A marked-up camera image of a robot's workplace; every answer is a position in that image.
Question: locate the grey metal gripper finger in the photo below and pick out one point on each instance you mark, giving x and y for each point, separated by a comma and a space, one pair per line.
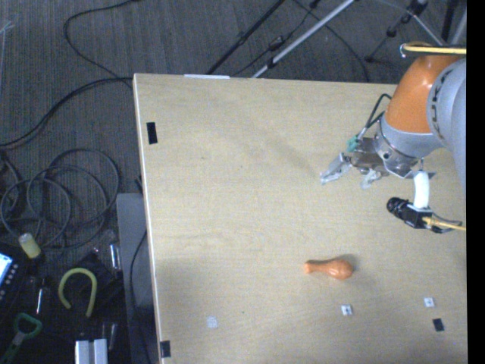
370, 178
335, 168

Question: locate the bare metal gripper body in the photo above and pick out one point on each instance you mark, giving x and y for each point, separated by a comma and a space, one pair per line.
379, 157

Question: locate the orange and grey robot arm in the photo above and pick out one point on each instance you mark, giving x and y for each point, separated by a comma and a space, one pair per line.
411, 97

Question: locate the orange toy chicken drumstick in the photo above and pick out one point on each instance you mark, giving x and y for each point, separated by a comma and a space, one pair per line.
333, 268

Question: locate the black cylinder on white bracket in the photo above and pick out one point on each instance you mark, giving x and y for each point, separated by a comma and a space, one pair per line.
411, 212

